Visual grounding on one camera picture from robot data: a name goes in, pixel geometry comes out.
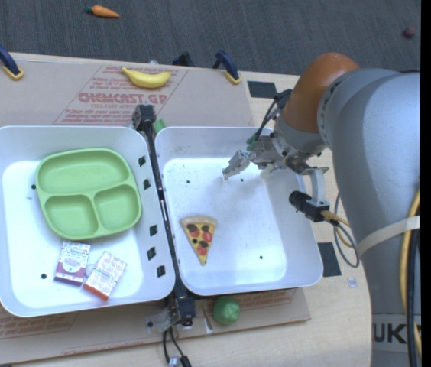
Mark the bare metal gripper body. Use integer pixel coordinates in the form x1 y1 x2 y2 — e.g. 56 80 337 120
251 133 316 176

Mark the white plastic tray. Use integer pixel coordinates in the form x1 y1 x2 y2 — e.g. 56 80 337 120
154 125 325 297
0 125 177 318

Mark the toy pizza slice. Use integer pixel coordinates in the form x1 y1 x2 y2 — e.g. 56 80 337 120
178 215 219 268

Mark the thin black and white rod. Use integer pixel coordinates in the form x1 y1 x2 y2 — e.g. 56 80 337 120
143 119 190 301

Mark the yellow banana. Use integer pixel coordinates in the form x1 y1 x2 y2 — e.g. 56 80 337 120
120 66 173 89

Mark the green round toy fruit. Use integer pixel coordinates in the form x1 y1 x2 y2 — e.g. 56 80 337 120
212 295 241 326

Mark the green divided plate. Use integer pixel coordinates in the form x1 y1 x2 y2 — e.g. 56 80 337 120
34 147 143 242

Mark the orange and white carton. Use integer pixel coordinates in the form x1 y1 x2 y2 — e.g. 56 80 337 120
82 250 128 302

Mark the maroon and white carton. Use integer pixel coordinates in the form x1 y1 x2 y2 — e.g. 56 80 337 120
53 239 92 287

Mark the brown cardboard board red print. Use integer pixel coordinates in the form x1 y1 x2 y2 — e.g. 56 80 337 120
0 51 313 366

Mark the orange carrot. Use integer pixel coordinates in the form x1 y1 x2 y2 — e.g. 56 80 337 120
85 5 121 19

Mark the black cylinder on white bracket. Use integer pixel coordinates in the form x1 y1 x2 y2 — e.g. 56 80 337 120
288 166 332 223

